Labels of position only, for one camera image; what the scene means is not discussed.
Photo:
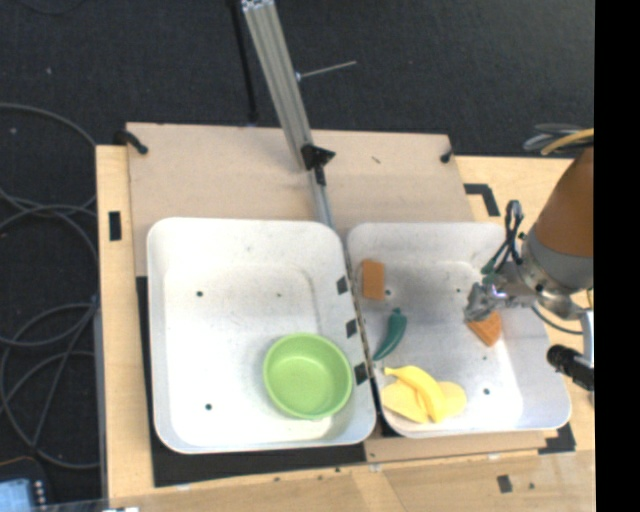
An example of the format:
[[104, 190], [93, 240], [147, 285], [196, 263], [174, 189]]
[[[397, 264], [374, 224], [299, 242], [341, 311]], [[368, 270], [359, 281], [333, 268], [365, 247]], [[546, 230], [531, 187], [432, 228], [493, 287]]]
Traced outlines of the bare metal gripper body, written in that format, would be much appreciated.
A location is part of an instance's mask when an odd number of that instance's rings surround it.
[[589, 311], [572, 299], [579, 288], [563, 284], [537, 263], [507, 262], [495, 273], [493, 286], [507, 296], [509, 307], [537, 305], [561, 319], [579, 319]]

